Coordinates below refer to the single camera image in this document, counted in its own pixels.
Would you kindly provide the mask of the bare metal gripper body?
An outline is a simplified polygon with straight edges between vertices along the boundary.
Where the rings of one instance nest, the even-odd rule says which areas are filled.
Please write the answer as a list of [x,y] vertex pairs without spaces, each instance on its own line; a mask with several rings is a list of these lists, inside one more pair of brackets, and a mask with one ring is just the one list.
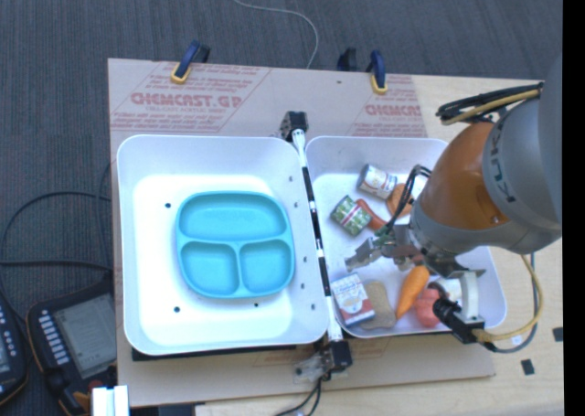
[[435,245],[421,231],[406,224],[386,226],[377,230],[377,243],[381,254],[394,261],[401,271],[410,267],[425,266],[438,273]]

